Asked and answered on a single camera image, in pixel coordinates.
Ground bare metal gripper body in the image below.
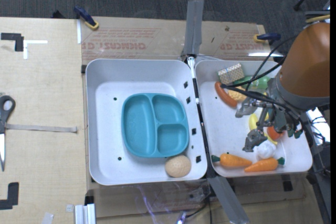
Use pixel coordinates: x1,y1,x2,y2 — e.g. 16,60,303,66
267,78,302,132

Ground yellow toy biscuit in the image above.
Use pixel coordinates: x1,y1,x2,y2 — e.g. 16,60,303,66
227,86,248,102

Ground yellow banana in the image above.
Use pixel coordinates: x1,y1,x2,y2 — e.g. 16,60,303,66
248,112,278,146

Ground white toy garlic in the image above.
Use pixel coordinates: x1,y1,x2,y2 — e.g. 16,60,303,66
255,140,277,161

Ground orange red toy tomato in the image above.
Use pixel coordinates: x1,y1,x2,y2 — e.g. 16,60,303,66
267,125,285,141

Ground orange red sausage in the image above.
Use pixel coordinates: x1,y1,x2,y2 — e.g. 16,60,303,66
214,81,238,108

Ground white plastic tray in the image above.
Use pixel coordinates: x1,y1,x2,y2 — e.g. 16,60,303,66
194,59,313,178
85,58,208,186

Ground orange carrot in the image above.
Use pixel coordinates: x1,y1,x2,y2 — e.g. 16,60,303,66
244,156,286,173
211,153,253,168

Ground green toy fruit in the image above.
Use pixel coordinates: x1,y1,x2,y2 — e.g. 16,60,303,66
233,75,271,90

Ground beige round bread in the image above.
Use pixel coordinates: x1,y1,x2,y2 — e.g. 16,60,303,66
164,154,192,178

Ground blue divided plate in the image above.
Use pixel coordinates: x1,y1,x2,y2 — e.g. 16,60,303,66
121,92,190,158

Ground brown cardboard board red print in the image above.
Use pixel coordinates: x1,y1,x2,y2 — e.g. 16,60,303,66
80,16,311,219

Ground grey handled scissors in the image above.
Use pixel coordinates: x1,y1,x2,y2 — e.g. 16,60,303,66
0,95,16,173

